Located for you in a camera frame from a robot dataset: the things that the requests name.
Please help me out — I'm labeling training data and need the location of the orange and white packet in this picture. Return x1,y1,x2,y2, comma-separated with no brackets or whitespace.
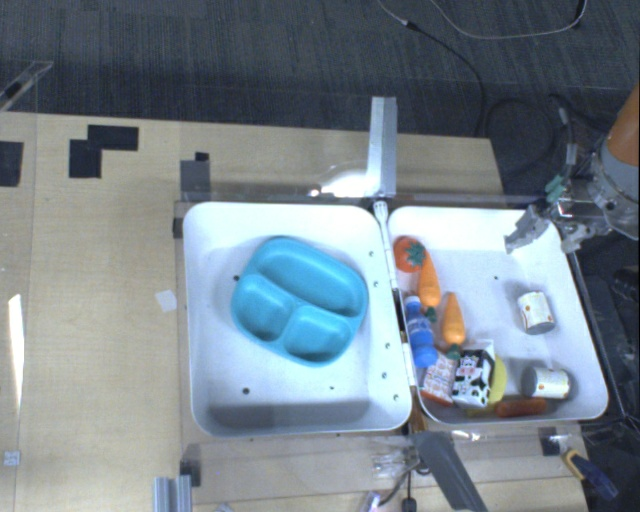
419,351,459,407

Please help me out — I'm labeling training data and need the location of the red toy sausage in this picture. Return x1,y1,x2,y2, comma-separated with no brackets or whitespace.
494,397,548,419

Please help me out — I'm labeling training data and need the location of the orange toy tomato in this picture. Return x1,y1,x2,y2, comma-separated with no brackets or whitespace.
392,235,429,274

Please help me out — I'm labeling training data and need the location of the blue plastic bottle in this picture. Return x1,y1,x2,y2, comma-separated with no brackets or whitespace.
403,294,439,369

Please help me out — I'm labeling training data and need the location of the orange toy carrot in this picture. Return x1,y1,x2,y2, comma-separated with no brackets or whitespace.
440,291,467,362
416,249,443,324

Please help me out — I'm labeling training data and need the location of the white plastic tray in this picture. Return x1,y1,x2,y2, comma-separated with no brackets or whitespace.
181,201,414,439
387,205,611,427

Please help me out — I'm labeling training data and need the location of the yellow toy banana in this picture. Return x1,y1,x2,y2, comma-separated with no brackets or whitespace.
466,353,509,417

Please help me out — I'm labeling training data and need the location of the cow print carton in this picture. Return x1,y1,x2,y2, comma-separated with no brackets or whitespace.
450,341,498,410

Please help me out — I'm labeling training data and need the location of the white can with orange print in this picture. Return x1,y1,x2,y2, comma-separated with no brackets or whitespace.
520,365,572,401
516,290,557,336

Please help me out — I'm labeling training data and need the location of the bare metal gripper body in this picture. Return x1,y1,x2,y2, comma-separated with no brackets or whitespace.
547,185,627,240

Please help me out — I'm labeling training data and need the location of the blue divided plate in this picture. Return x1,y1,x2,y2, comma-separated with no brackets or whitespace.
229,236,371,369

